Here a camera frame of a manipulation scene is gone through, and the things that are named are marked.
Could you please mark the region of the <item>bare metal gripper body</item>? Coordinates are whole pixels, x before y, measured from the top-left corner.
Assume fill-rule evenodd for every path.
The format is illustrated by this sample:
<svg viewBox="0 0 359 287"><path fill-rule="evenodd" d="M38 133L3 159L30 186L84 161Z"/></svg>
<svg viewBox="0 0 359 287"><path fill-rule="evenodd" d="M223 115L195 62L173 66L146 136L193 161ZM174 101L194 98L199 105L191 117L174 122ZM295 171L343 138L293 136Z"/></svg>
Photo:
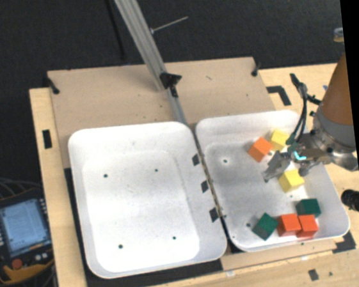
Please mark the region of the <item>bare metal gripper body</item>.
<svg viewBox="0 0 359 287"><path fill-rule="evenodd" d="M299 164L299 175L306 176L319 164L335 164L348 171L357 171L358 159L353 127L344 127L331 134L325 130L289 136L289 149Z"/></svg>

